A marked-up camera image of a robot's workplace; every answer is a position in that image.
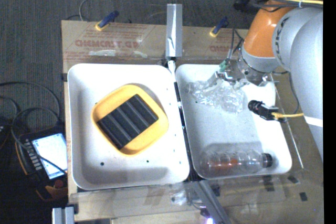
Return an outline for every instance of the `crushed transparent plastic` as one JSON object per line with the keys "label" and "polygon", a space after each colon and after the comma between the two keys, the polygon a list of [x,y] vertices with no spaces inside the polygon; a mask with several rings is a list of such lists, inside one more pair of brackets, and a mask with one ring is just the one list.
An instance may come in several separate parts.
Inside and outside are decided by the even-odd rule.
{"label": "crushed transparent plastic", "polygon": [[226,112],[237,114],[243,110],[245,93],[243,84],[231,86],[224,80],[218,80],[213,86],[208,81],[190,82],[185,91],[190,93],[197,103],[209,105]]}

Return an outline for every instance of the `gray carpet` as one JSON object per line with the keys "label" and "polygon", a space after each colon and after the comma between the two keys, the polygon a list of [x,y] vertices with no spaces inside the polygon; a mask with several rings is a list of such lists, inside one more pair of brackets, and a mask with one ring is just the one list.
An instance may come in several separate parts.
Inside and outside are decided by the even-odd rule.
{"label": "gray carpet", "polygon": [[[0,83],[29,81],[52,90],[63,111],[61,20],[79,20],[83,0],[0,0]],[[166,21],[167,3],[183,5],[183,25],[212,27],[224,16],[229,27],[249,28],[255,12],[233,9],[235,0],[88,0],[81,9],[84,20],[99,21],[113,10],[121,23],[161,24]],[[26,109],[56,105],[50,94],[39,87],[11,85],[0,88],[0,96],[12,98]],[[0,99],[0,115],[12,118],[10,102]],[[54,122],[52,115],[36,111],[29,117],[30,129],[39,129]],[[49,223],[51,205],[41,203],[19,169],[15,154],[2,170],[0,188],[0,223]]]}

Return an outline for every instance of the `black ribbed insert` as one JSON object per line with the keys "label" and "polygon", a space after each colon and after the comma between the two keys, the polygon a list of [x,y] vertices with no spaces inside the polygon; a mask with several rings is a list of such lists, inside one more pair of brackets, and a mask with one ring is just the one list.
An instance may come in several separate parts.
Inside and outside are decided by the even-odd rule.
{"label": "black ribbed insert", "polygon": [[100,119],[97,124],[120,150],[158,119],[153,110],[136,94]]}

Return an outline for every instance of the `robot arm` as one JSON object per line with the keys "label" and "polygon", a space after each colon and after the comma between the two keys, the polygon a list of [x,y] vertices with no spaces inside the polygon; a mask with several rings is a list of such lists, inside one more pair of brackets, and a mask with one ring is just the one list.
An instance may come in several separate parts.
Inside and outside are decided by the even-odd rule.
{"label": "robot arm", "polygon": [[304,118],[323,160],[323,9],[260,10],[240,50],[237,66],[246,80],[258,86],[266,73],[279,66],[291,73]]}

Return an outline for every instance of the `yellow container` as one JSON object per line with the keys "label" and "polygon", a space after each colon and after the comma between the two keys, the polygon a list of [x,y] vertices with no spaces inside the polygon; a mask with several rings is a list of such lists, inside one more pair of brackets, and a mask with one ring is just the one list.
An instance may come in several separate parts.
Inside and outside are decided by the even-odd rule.
{"label": "yellow container", "polygon": [[[130,104],[131,100],[135,99],[138,100],[137,104],[141,106],[142,112],[147,111],[152,115],[151,122],[147,123],[148,126],[141,123],[142,128],[140,128],[133,122],[137,118],[140,122],[146,122],[141,110],[139,112]],[[131,107],[130,111],[134,111],[137,116],[125,116],[122,108],[126,106]],[[123,128],[122,121],[116,121],[111,116],[116,113],[124,115],[122,121],[126,121],[126,125],[130,126],[132,130],[137,130],[138,133],[136,132],[135,136],[133,131],[129,136],[127,130]],[[116,151],[125,156],[134,156],[148,148],[167,132],[169,126],[168,118],[160,106],[143,89],[132,84],[114,90],[96,103],[91,111],[91,119],[95,127],[109,140]],[[106,127],[103,124],[106,119],[112,125]],[[124,139],[123,143],[117,143],[119,138]]]}

